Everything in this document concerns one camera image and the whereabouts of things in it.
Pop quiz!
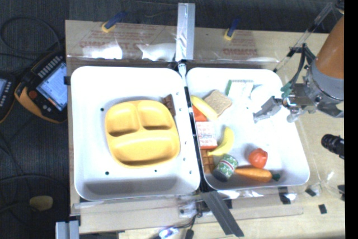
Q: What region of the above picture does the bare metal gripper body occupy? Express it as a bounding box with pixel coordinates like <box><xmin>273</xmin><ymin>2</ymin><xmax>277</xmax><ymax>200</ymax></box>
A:
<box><xmin>279</xmin><ymin>83</ymin><xmax>345</xmax><ymax>119</ymax></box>

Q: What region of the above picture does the white round bottle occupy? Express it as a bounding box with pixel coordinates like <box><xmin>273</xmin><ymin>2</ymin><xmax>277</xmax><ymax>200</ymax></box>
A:
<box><xmin>249</xmin><ymin>84</ymin><xmax>274</xmax><ymax>106</ymax></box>

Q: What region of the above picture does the white plastic tray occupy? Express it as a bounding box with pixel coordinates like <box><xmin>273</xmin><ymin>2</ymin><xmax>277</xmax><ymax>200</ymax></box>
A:
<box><xmin>69</xmin><ymin>65</ymin><xmax>201</xmax><ymax>201</ymax></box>
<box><xmin>186</xmin><ymin>67</ymin><xmax>310</xmax><ymax>191</ymax></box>

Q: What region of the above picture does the green and white carton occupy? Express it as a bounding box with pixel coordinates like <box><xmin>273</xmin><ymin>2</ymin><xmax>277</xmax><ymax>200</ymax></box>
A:
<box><xmin>225</xmin><ymin>79</ymin><xmax>255</xmax><ymax>99</ymax></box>

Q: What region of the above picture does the yellow banana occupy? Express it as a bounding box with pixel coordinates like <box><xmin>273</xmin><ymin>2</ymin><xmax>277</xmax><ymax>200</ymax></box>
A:
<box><xmin>206</xmin><ymin>126</ymin><xmax>235</xmax><ymax>157</ymax></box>
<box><xmin>190</xmin><ymin>95</ymin><xmax>219</xmax><ymax>121</ymax></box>

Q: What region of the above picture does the brown bread slice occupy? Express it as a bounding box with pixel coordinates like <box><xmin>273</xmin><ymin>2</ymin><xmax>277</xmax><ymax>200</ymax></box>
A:
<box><xmin>203</xmin><ymin>89</ymin><xmax>233</xmax><ymax>118</ymax></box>

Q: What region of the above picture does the orange carrot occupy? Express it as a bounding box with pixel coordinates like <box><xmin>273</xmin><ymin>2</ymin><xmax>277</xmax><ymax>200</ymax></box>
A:
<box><xmin>234</xmin><ymin>166</ymin><xmax>281</xmax><ymax>183</ymax></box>

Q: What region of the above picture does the white and red carton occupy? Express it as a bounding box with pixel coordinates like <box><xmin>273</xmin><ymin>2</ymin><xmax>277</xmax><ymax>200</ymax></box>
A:
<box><xmin>195</xmin><ymin>121</ymin><xmax>218</xmax><ymax>149</ymax></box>

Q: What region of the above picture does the green and white can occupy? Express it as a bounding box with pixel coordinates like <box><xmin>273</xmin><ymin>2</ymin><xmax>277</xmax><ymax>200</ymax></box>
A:
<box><xmin>212</xmin><ymin>153</ymin><xmax>239</xmax><ymax>183</ymax></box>

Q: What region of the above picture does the orange-red block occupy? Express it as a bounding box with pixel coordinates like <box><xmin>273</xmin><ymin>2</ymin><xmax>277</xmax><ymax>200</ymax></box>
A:
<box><xmin>192</xmin><ymin>105</ymin><xmax>208</xmax><ymax>123</ymax></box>

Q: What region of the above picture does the brown waffle biscuit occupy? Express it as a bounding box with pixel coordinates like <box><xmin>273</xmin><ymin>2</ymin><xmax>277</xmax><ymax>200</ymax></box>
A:
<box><xmin>200</xmin><ymin>148</ymin><xmax>216</xmax><ymax>175</ymax></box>

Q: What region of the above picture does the thin black and white rod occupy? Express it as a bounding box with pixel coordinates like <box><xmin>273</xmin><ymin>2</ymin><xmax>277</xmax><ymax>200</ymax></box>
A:
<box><xmin>177</xmin><ymin>62</ymin><xmax>208</xmax><ymax>193</ymax></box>

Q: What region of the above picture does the brown cardboard board, red print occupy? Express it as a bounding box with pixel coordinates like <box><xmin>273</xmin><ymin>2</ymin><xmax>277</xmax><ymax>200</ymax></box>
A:
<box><xmin>64</xmin><ymin>19</ymin><xmax>304</xmax><ymax>233</ymax></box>

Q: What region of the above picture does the brown chocolate bar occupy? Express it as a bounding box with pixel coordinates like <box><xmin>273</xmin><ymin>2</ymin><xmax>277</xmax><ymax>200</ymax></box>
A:
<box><xmin>161</xmin><ymin>94</ymin><xmax>177</xmax><ymax>118</ymax></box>

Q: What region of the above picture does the yellow divided plate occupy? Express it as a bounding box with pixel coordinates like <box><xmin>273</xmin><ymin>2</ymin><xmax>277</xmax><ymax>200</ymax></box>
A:
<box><xmin>104</xmin><ymin>100</ymin><xmax>181</xmax><ymax>168</ymax></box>

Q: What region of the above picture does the yellow round object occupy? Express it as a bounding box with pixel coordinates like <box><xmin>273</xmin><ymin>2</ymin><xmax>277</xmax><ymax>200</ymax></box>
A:
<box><xmin>29</xmin><ymin>195</ymin><xmax>54</xmax><ymax>211</ymax></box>

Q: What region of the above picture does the black cylinder on white bracket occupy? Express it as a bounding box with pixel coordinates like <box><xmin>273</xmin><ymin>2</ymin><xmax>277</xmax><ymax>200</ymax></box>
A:
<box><xmin>321</xmin><ymin>133</ymin><xmax>345</xmax><ymax>160</ymax></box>

